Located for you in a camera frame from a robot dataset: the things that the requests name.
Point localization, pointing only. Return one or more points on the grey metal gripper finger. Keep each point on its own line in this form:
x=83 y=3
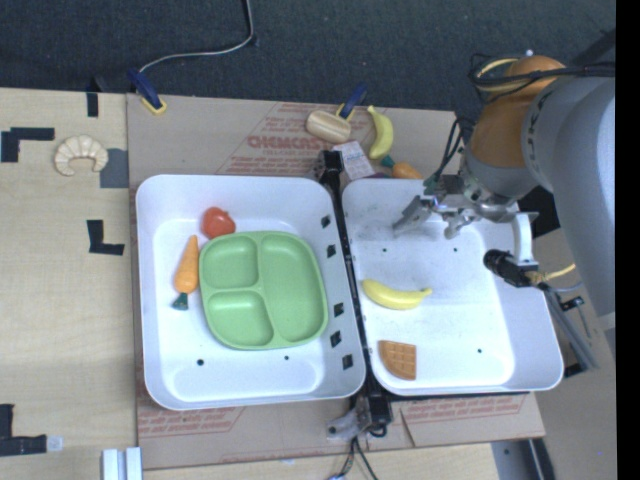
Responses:
x=411 y=215
x=455 y=223

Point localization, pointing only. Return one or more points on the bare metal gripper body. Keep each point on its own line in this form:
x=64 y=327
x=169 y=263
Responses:
x=457 y=195

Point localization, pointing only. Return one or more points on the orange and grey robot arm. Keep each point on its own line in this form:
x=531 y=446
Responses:
x=565 y=133

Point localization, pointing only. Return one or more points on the orange carrot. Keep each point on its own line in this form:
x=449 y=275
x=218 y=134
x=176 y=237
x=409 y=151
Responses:
x=187 y=268
x=406 y=170

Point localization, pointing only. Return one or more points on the white and pink carton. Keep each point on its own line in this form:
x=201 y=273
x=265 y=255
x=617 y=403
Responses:
x=354 y=160

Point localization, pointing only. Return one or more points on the yellow banana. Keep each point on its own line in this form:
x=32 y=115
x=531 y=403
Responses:
x=382 y=135
x=395 y=296

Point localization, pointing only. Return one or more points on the white plastic tray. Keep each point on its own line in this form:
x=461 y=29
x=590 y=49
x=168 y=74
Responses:
x=450 y=328
x=250 y=373

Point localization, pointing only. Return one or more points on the beige bread roll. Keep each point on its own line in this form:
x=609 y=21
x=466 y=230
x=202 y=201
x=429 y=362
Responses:
x=328 y=126

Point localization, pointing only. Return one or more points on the orange waffle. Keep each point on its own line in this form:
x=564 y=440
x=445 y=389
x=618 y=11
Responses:
x=399 y=360

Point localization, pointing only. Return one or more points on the green divided plate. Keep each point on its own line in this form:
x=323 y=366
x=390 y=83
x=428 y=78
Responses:
x=262 y=288

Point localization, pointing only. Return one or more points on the red tomato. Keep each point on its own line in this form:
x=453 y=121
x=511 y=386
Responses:
x=217 y=222

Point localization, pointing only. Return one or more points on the brown cardboard board red print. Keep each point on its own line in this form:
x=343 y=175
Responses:
x=200 y=138

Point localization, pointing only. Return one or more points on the beige croissant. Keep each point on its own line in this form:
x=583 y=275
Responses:
x=80 y=150

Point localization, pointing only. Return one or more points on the black cylinder on white bracket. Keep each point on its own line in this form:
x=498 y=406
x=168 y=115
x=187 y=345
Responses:
x=507 y=268

